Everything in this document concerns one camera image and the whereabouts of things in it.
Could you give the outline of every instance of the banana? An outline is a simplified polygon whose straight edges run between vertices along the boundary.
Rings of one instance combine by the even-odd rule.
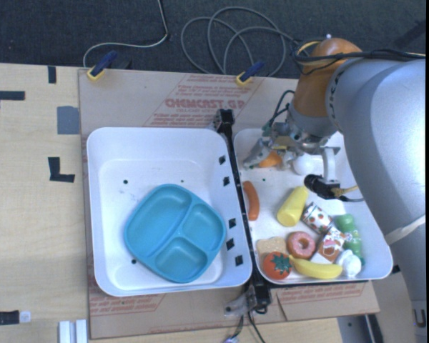
[[[337,278],[343,272],[342,266],[338,264],[315,263],[306,259],[294,258],[292,255],[289,256],[289,259],[297,272],[313,278],[332,279]]]

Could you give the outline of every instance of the blue plate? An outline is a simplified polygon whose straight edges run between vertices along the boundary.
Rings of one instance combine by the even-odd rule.
[[[200,277],[226,236],[221,216],[191,191],[176,184],[154,188],[127,220],[129,251],[158,275],[177,283]]]

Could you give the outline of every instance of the tomato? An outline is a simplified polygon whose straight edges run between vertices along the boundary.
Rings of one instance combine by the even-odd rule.
[[[284,279],[290,275],[292,265],[287,254],[269,253],[262,262],[262,271],[271,279]]]

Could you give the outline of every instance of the cardboard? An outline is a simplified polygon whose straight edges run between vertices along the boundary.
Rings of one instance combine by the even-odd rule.
[[[107,70],[101,80],[90,81],[86,72],[79,70],[79,108],[91,339],[237,326],[237,317],[225,316],[225,305],[238,298],[243,287],[112,297],[97,286],[85,144],[92,131],[104,126],[210,128],[221,108],[233,110],[234,134],[258,128],[272,116],[282,93],[295,89],[297,80],[253,77],[239,87],[233,76]],[[378,311],[371,282],[315,284],[272,289],[267,313],[255,316],[255,321],[267,324]]]

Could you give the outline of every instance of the pink donut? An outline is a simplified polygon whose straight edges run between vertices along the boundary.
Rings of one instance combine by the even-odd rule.
[[[316,249],[315,240],[306,232],[292,232],[286,241],[288,252],[301,259],[309,259]]]

